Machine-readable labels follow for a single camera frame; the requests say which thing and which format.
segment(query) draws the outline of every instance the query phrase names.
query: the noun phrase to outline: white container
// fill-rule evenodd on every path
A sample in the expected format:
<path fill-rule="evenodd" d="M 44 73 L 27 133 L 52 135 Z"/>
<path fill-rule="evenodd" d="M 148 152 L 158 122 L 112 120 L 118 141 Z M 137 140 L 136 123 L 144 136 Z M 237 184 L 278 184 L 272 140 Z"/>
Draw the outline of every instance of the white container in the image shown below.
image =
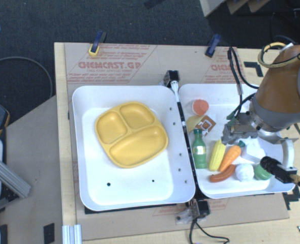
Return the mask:
<path fill-rule="evenodd" d="M 122 103 L 138 101 L 156 115 L 168 146 L 151 161 L 120 168 L 96 137 L 95 121 Z M 184 203 L 195 183 L 174 93 L 164 86 L 82 86 L 72 96 L 80 197 L 95 211 Z"/>
<path fill-rule="evenodd" d="M 243 85 L 243 98 L 256 92 L 246 85 Z M 239 104 L 239 95 L 235 84 L 186 84 L 179 90 L 179 98 L 184 111 L 185 120 L 194 115 L 184 106 L 194 99 L 204 99 L 209 103 L 209 109 L 206 112 L 217 124 L 204 137 L 207 152 L 207 163 L 211 157 L 212 149 L 215 142 L 221 138 L 224 124 L 227 123 L 226 116 L 228 116 Z M 249 107 L 249 102 L 243 105 L 242 112 L 246 112 Z M 194 134 L 189 134 L 190 142 L 194 140 Z M 261 138 L 256 139 L 242 139 L 245 144 L 250 144 L 251 147 L 257 146 L 262 154 L 266 154 L 285 166 L 292 166 L 294 158 L 293 143 L 291 140 L 286 140 L 282 144 L 271 144 Z M 253 161 L 238 157 L 234 164 L 251 163 Z M 210 198 L 226 198 L 244 195 L 268 194 L 276 192 L 288 192 L 294 188 L 294 184 L 283 184 L 274 176 L 269 180 L 239 181 L 234 174 L 232 177 L 222 182 L 210 182 L 209 176 L 218 172 L 211 172 L 208 169 L 196 169 L 196 176 L 198 185 L 203 194 Z"/>

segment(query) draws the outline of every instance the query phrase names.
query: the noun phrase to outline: yellow corn toy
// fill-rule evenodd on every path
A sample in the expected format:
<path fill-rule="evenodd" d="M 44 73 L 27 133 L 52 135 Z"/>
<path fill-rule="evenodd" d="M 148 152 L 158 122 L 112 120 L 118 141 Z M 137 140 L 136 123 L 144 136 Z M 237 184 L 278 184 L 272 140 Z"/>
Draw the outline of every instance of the yellow corn toy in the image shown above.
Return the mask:
<path fill-rule="evenodd" d="M 208 169 L 210 171 L 217 171 L 222 162 L 223 156 L 225 154 L 226 146 L 219 139 L 215 146 L 213 147 L 211 158 L 209 161 Z"/>

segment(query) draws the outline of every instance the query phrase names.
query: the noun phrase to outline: sausage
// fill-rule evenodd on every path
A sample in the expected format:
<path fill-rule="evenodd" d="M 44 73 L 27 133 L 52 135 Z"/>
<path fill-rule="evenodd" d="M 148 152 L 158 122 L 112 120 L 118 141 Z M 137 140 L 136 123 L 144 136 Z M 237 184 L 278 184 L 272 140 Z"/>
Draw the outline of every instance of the sausage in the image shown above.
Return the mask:
<path fill-rule="evenodd" d="M 229 165 L 223 172 L 212 174 L 209 177 L 210 182 L 220 182 L 232 176 L 236 169 L 235 165 Z"/>

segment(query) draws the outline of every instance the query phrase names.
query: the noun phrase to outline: table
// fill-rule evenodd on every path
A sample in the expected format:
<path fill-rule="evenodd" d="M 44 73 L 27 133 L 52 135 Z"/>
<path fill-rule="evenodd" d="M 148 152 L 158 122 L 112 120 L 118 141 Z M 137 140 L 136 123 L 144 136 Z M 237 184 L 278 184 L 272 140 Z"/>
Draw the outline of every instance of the table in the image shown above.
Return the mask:
<path fill-rule="evenodd" d="M 242 62 L 256 62 L 259 50 L 238 49 L 238 52 Z M 68 94 L 64 43 L 55 43 L 54 53 L 63 225 L 75 225 L 77 220 L 71 159 L 70 125 L 68 120 Z M 266 55 L 265 61 L 273 61 L 276 55 L 276 51 L 271 51 Z M 250 83 L 260 83 L 261 78 L 257 77 L 256 72 L 253 69 L 245 68 L 244 71 L 247 80 Z M 282 135 L 288 136 L 289 138 L 298 137 L 293 127 L 288 131 L 284 131 Z M 296 141 L 294 146 L 296 152 L 294 166 L 298 168 L 298 173 L 300 174 L 300 140 Z M 300 225 L 300 200 L 299 202 L 292 202 L 290 208 L 290 218 L 286 220 L 212 227 L 208 228 L 207 231 L 212 235 L 226 236 L 233 243 L 300 243 L 300 233 L 297 229 L 297 226 Z M 90 240 L 84 241 L 83 243 L 188 243 L 188 234 L 188 230 L 180 230 L 156 234 Z M 202 233 L 199 230 L 195 230 L 193 241 L 210 242 L 212 240 L 209 240 L 206 236 L 202 236 Z"/>

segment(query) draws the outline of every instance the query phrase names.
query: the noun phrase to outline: black carpet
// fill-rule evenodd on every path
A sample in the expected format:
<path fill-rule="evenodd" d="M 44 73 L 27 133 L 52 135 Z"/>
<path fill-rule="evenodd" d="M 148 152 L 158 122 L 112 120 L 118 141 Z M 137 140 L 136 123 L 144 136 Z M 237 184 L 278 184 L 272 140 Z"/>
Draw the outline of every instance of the black carpet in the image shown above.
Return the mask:
<path fill-rule="evenodd" d="M 271 0 L 257 13 L 247 5 L 231 15 L 225 3 L 207 18 L 199 0 L 0 0 L 0 58 L 27 57 L 49 73 L 54 91 L 54 42 L 207 45 L 261 48 L 274 40 L 300 43 L 300 0 Z M 43 69 L 24 59 L 0 62 L 0 104 L 11 122 L 49 98 Z"/>

